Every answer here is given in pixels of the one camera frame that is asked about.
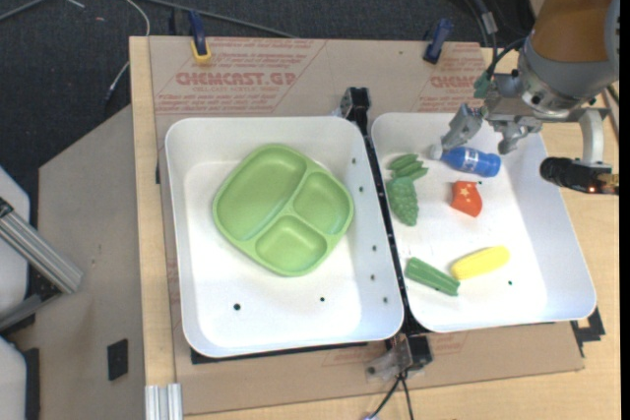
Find red carton with yellow stars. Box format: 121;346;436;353
449;180;484;218

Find black cylinder on white bracket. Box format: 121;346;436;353
539;107;614;195

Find black block with wires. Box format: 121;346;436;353
401;332;434;371
339;86;371;120

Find blue plastic bottle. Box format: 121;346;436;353
427;144;502;178

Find green pea pods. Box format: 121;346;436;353
386;152;430;182

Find yellow corn cob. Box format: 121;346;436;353
450;245;512;281

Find green celery stick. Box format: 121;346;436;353
404;256;462;297

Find green divided plate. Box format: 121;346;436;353
212;143;355;278

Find thin black rod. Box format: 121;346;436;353
357;112;413;335

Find green grapes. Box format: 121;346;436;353
384;175;420;228

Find white plastic tray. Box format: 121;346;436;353
163;115;406;359
369;111;599;333

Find brown cardboard board red print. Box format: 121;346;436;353
148;35;587;415

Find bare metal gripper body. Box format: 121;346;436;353
482;72;583;136

